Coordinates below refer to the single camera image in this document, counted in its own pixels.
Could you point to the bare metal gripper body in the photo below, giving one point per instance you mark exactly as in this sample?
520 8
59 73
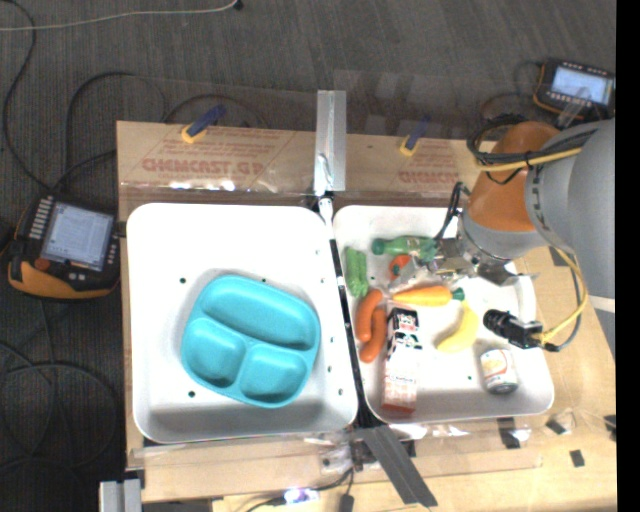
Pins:
462 256

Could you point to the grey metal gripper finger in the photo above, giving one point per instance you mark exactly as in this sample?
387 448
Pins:
425 255
415 276

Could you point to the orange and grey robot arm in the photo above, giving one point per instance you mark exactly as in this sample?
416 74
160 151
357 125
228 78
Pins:
565 200

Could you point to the small orange toy fruit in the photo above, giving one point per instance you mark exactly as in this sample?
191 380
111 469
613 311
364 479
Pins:
399 264

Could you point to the orange carrot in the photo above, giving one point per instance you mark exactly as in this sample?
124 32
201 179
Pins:
425 295

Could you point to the green plastic bottle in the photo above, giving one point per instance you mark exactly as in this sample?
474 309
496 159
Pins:
400 246

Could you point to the orange sausage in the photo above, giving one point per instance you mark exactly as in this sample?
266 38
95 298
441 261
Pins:
367 312
376 340

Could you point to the yellow banana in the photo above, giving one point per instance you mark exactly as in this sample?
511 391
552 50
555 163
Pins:
462 332

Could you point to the white and orange milk carton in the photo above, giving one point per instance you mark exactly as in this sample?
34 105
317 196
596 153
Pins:
402 360

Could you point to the white plastic tray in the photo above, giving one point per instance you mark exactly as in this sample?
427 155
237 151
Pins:
165 310
450 390

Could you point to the small white can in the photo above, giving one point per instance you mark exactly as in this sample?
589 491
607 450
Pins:
499 371

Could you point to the blue divided plate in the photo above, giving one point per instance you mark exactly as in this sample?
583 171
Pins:
250 340

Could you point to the brown cardboard board red print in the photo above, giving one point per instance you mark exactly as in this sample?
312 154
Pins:
220 160

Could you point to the black cylinder on white bracket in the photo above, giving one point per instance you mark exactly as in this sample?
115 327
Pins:
515 327

